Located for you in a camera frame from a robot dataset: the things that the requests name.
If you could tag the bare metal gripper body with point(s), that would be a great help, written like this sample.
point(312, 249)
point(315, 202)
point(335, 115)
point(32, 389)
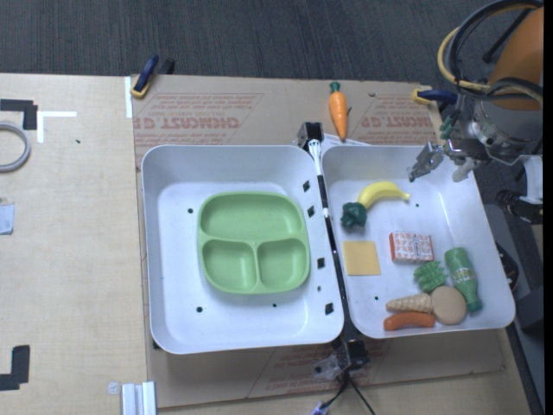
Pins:
point(473, 147)

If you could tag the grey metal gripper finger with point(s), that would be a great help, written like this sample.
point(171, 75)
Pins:
point(427, 160)
point(463, 170)

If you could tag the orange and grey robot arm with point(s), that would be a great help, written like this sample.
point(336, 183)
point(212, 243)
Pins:
point(520, 54)

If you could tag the white plastic tray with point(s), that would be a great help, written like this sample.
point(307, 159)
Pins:
point(177, 240)
point(458, 218)

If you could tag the yellow banana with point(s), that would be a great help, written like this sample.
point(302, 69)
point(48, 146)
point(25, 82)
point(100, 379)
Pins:
point(380, 189)

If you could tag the orange and white carton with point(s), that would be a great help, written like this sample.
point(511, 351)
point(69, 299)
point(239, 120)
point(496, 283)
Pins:
point(410, 247)

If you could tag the green broccoli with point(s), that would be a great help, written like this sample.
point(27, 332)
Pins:
point(353, 216)

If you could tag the white paper sheet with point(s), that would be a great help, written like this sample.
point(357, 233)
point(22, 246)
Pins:
point(334, 139)

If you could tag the orange carrot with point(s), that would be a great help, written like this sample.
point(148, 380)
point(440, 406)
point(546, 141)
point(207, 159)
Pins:
point(338, 110)

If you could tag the green bottle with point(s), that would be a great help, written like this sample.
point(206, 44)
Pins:
point(463, 277)

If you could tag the green leafy vegetable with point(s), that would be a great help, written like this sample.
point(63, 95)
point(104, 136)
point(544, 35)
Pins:
point(430, 276)

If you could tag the thin black and white rod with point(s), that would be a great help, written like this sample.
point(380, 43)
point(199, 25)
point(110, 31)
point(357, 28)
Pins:
point(327, 214)

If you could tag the yellow cheese slice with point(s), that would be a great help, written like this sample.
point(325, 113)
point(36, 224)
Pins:
point(361, 257)

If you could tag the tan round biscuit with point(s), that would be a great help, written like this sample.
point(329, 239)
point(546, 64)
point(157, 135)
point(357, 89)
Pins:
point(449, 305)

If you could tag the beige waffle cone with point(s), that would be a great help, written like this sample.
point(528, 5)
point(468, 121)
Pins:
point(412, 303)

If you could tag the orange sausage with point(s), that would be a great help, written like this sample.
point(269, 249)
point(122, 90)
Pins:
point(408, 321)

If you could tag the brown cardboard board red print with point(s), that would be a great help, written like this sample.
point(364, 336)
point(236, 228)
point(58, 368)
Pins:
point(268, 110)

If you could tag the green divided plate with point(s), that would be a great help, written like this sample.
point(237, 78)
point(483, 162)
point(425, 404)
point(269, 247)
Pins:
point(250, 218)

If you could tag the grey tape roll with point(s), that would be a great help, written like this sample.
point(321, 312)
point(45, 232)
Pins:
point(27, 147)

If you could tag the black cylinder on white bracket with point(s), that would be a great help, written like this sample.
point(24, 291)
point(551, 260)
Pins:
point(520, 206)

